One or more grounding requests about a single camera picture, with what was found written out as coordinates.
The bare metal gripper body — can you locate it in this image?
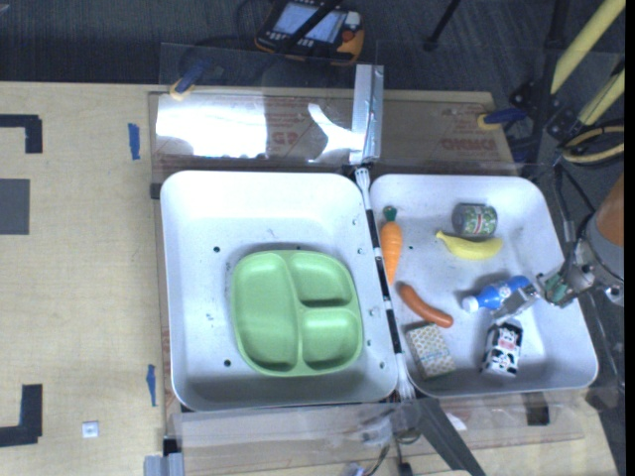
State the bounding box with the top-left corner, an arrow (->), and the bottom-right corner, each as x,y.
537,246 -> 599,309

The blue and white bottle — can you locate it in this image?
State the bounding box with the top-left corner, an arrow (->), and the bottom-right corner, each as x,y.
460,275 -> 533,314

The cow print milk carton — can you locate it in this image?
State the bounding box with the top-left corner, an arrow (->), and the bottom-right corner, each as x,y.
478,316 -> 525,378

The white plastic tray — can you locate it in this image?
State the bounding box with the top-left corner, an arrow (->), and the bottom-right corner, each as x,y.
159,169 -> 400,413
368,173 -> 600,400

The yellow banana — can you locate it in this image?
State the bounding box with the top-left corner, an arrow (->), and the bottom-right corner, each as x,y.
435,229 -> 505,262

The orange sausage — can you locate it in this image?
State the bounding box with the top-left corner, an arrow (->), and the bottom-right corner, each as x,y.
398,282 -> 455,329

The patterned beige packet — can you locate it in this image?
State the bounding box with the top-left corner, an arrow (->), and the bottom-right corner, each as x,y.
404,321 -> 458,382

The green and white can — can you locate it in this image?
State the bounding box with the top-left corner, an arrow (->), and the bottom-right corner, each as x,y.
450,201 -> 499,239

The thin black and white rod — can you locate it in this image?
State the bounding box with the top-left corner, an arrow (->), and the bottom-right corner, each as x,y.
353,165 -> 416,402

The orange carrot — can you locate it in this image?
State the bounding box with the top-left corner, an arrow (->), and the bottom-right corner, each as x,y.
379,205 -> 405,288

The green divided plate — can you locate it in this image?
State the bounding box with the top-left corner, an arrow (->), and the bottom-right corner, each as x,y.
229,249 -> 365,379

